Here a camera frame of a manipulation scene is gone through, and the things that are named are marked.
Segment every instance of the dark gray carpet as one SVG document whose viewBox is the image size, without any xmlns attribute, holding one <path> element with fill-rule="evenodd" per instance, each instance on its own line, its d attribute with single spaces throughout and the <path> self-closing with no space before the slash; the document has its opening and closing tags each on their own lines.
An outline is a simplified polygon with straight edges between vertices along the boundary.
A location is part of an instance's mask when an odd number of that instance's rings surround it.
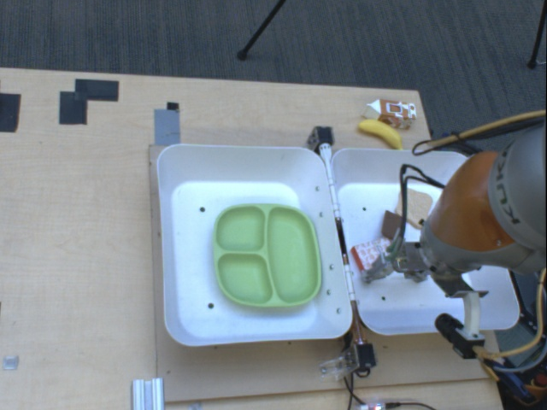
<svg viewBox="0 0 547 410">
<path fill-rule="evenodd" d="M 0 0 L 0 67 L 415 89 L 435 136 L 545 107 L 543 0 L 289 0 L 238 61 L 276 1 Z"/>
</svg>

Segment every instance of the white tray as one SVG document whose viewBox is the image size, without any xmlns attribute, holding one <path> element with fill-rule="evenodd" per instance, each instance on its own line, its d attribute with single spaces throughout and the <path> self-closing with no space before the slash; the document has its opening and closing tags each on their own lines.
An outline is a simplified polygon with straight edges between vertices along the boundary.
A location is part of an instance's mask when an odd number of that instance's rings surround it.
<svg viewBox="0 0 547 410">
<path fill-rule="evenodd" d="M 398 171 L 412 163 L 446 182 L 465 161 L 450 153 L 413 157 L 408 151 L 343 149 L 332 161 L 346 246 L 379 238 L 385 210 L 394 210 Z M 349 329 L 346 289 L 338 234 L 325 168 L 308 149 L 178 144 L 158 159 L 162 216 L 165 323 L 179 343 L 189 346 L 275 340 L 331 339 Z M 410 183 L 436 202 L 439 191 Z M 216 281 L 213 228 L 227 207 L 276 203 L 299 208 L 315 225 L 321 253 L 319 294 L 300 307 L 246 307 L 231 302 Z M 407 239 L 419 232 L 409 226 Z M 463 320 L 463 303 L 447 299 L 431 280 L 415 283 L 403 275 L 364 284 L 352 261 L 363 322 L 381 334 L 436 332 L 441 313 Z M 484 266 L 466 275 L 481 300 L 481 329 L 504 329 L 519 308 L 509 273 Z"/>
</svg>

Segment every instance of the banana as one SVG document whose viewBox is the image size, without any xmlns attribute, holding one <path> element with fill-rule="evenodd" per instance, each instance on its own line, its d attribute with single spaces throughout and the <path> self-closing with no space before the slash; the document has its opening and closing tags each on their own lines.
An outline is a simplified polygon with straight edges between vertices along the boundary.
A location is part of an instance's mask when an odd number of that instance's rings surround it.
<svg viewBox="0 0 547 410">
<path fill-rule="evenodd" d="M 399 132 L 382 121 L 363 120 L 359 123 L 359 129 L 383 138 L 393 149 L 403 148 L 403 141 L 401 140 Z"/>
</svg>

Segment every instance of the metal leg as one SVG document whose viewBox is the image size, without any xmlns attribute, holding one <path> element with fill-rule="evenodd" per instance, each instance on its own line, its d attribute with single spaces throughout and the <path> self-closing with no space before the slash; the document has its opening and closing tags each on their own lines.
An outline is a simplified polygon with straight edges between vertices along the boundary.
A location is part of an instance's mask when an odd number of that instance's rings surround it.
<svg viewBox="0 0 547 410">
<path fill-rule="evenodd" d="M 528 61 L 528 63 L 527 63 L 528 68 L 535 68 L 538 65 L 539 45 L 541 45 L 541 37 L 544 34 L 545 11 L 546 10 L 547 10 L 547 0 L 544 0 L 544 6 L 543 6 L 543 9 L 541 10 L 541 18 L 539 19 L 539 26 L 538 26 L 538 33 L 536 35 L 536 42 L 533 45 L 532 57 L 530 58 L 530 61 Z"/>
<path fill-rule="evenodd" d="M 278 13 L 278 11 L 281 9 L 281 7 L 283 6 L 283 4 L 285 4 L 286 0 L 279 0 L 275 6 L 273 7 L 272 11 L 268 14 L 268 16 L 266 17 L 266 20 L 264 20 L 262 22 L 262 24 L 260 25 L 260 27 L 258 27 L 258 29 L 256 30 L 255 34 L 252 36 L 252 38 L 249 40 L 249 42 L 247 43 L 247 45 L 245 45 L 245 47 L 243 47 L 243 49 L 241 49 L 239 52 L 238 52 L 238 59 L 240 61 L 244 61 L 245 59 L 247 59 L 247 53 L 249 52 L 250 48 L 253 46 L 253 44 L 256 42 L 256 40 L 262 35 L 262 32 L 264 32 L 264 30 L 266 30 L 266 27 L 268 27 L 268 24 L 270 24 L 270 22 L 274 19 L 275 15 Z"/>
</svg>

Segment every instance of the wooden table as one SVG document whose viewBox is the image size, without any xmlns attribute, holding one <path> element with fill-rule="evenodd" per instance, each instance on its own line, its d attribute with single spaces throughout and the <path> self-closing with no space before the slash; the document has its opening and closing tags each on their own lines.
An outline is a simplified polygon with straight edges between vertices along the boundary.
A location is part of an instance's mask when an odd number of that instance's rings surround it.
<svg viewBox="0 0 547 410">
<path fill-rule="evenodd" d="M 117 80 L 119 100 L 89 102 L 86 126 L 60 125 L 59 93 L 74 91 L 76 79 Z M 356 126 L 367 103 L 391 98 L 417 107 L 404 146 L 428 135 L 415 91 L 0 69 L 0 92 L 21 94 L 17 132 L 0 133 L 0 357 L 20 357 L 16 370 L 0 371 L 0 408 L 129 408 L 133 379 L 158 375 L 149 176 L 155 108 L 179 103 L 183 143 L 303 146 L 314 126 L 332 126 L 335 149 L 383 148 Z M 502 408 L 479 364 L 460 360 L 441 337 L 371 340 L 379 365 L 357 385 L 362 397 L 439 410 Z M 305 362 L 316 356 L 315 343 L 264 344 L 270 360 L 287 350 Z M 238 346 L 232 356 L 254 350 Z M 174 402 L 176 387 L 166 381 L 166 407 L 347 405 L 340 384 L 294 378 L 286 388 L 290 373 L 272 366 L 252 372 L 262 378 L 258 386 L 222 366 L 212 377 L 207 365 L 179 366 L 199 387 Z"/>
</svg>

